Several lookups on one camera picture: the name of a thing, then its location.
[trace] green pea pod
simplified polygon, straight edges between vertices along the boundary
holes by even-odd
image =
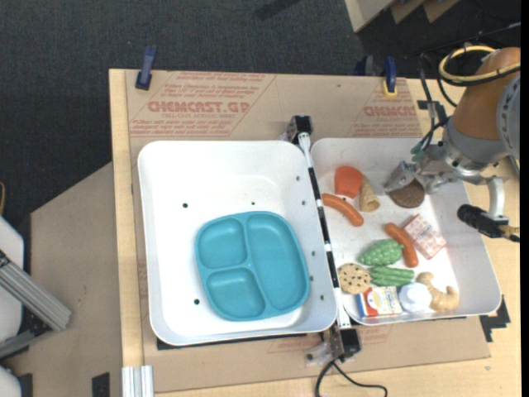
[[[405,280],[404,278],[398,278],[398,277],[391,277],[391,276],[383,276],[380,278],[371,278],[371,284],[378,285],[380,287],[400,287],[402,285],[406,285],[412,282],[411,280]]]
[[[368,266],[386,266],[398,261],[403,255],[403,245],[389,238],[380,240],[362,253],[359,262]]]
[[[412,282],[415,272],[411,269],[375,266],[369,270],[371,282],[379,286],[401,286]]]
[[[412,269],[390,268],[389,266],[375,266],[369,270],[371,275],[397,276],[406,280],[412,280],[415,272]]]

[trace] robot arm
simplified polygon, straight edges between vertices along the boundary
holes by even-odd
[[[451,58],[470,51],[485,51],[487,56],[471,77],[458,77],[446,71]],[[444,183],[463,180],[486,184],[490,195],[488,212],[464,205],[458,211],[461,221],[488,237],[519,241],[519,228],[508,226],[503,216],[503,179],[483,177],[482,171],[510,156],[520,159],[520,70],[521,49],[501,50],[486,46],[459,49],[440,63],[441,77],[448,83],[465,86],[452,117],[443,122],[441,141],[424,146],[424,139],[412,149],[413,163],[401,161],[384,185],[389,193],[416,179],[425,191],[433,194]],[[435,108],[429,105],[431,117]]]

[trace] toy food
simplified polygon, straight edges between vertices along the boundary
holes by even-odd
[[[346,263],[338,268],[340,287],[346,293],[359,294],[371,286],[369,272],[356,263]]]
[[[360,210],[362,212],[373,212],[380,206],[380,201],[371,187],[371,183],[364,176],[360,184]]]
[[[398,261],[403,255],[403,246],[394,239],[380,240],[371,244],[359,258],[359,262],[369,266],[386,266]]]
[[[380,286],[394,285],[400,287],[409,284],[415,272],[411,269],[390,268],[388,266],[375,266],[369,270],[371,282]]]
[[[393,202],[401,208],[418,208],[424,201],[424,194],[424,188],[416,179],[405,187],[388,193]]]
[[[417,277],[417,282],[424,284],[431,294],[430,308],[436,312],[448,312],[454,310],[460,305],[460,295],[453,287],[447,286],[446,292],[443,293],[431,284],[433,274],[431,272],[422,272]]]
[[[424,284],[412,282],[400,289],[398,299],[404,310],[410,313],[419,313],[430,307],[431,294]]]
[[[345,195],[354,199],[360,191],[362,183],[362,173],[351,166],[338,166],[334,174],[335,194]]]
[[[396,287],[369,287],[364,293],[357,294],[355,299],[362,318],[392,316],[403,312]]]
[[[416,267],[419,264],[419,259],[409,235],[392,222],[386,223],[384,230],[392,239],[403,245],[403,258],[406,266],[408,268]]]
[[[364,218],[358,210],[347,203],[343,198],[335,196],[333,194],[322,194],[322,201],[325,206],[329,208],[335,208],[339,212],[342,212],[350,222],[356,227],[360,227],[364,224]]]
[[[427,259],[431,259],[446,245],[442,235],[420,214],[415,215],[403,229],[413,240],[413,245]]]

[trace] cardboard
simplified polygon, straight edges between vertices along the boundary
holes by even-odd
[[[300,114],[312,119],[312,142],[324,136],[420,137],[407,81],[398,79],[398,95],[389,98],[378,77],[156,71],[146,92],[135,88],[136,71],[125,76],[144,363],[154,368],[156,392],[316,376],[321,367],[306,366],[305,357],[321,342],[316,333],[159,349],[149,320],[137,155],[156,140],[280,139]],[[347,371],[489,356],[476,318],[356,328],[364,350],[345,364]],[[183,369],[186,375],[174,375]]]
[[[106,374],[110,396],[121,395],[112,181],[109,164],[29,217],[31,276],[72,310],[66,330],[2,361],[16,376],[32,375],[33,397],[90,396],[92,379]]]

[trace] yellow cable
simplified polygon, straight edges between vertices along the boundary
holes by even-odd
[[[487,45],[470,45],[468,47],[463,47],[461,49],[455,50],[440,62],[439,73],[441,74],[441,76],[444,79],[447,79],[454,83],[466,84],[466,83],[473,83],[476,81],[483,81],[487,79],[494,79],[496,77],[503,76],[506,73],[510,73],[510,71],[519,70],[521,68],[521,63],[518,62],[512,65],[506,66],[504,68],[500,68],[492,72],[488,72],[487,74],[481,74],[481,75],[460,76],[460,75],[449,74],[448,72],[446,72],[445,65],[448,62],[448,60],[454,59],[455,57],[458,57],[465,53],[469,53],[471,51],[484,51],[487,53],[492,53],[496,51],[496,49],[493,49],[492,47],[488,47]]]

